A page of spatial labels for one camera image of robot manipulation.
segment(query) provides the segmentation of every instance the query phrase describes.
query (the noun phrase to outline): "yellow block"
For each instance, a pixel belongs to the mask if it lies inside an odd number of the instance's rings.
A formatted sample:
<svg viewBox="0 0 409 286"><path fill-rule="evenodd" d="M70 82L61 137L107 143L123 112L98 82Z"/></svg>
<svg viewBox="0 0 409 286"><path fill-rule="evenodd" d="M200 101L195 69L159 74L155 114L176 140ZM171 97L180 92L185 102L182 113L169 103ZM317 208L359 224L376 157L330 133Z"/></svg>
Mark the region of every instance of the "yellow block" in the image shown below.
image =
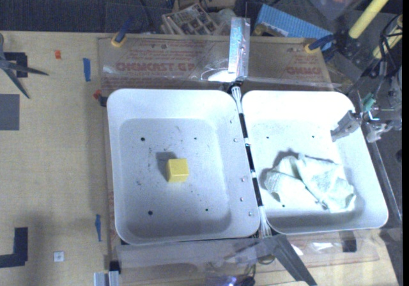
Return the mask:
<svg viewBox="0 0 409 286"><path fill-rule="evenodd" d="M185 182L189 176L186 159L169 159L166 163L166 177L168 182Z"/></svg>

